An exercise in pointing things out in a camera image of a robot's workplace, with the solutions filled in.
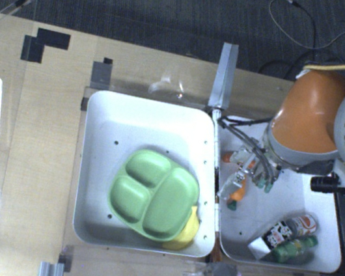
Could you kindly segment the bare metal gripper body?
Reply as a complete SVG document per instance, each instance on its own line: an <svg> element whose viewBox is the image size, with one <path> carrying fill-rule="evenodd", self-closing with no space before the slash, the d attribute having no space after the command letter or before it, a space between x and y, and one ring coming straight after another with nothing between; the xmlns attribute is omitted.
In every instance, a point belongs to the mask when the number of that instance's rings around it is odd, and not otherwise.
<svg viewBox="0 0 345 276"><path fill-rule="evenodd" d="M255 166L246 177L250 176L253 181L274 184L278 179L279 172L269 162L263 149L243 145L234 152L232 162L239 165L240 163L253 161L254 159L256 161Z"/></svg>

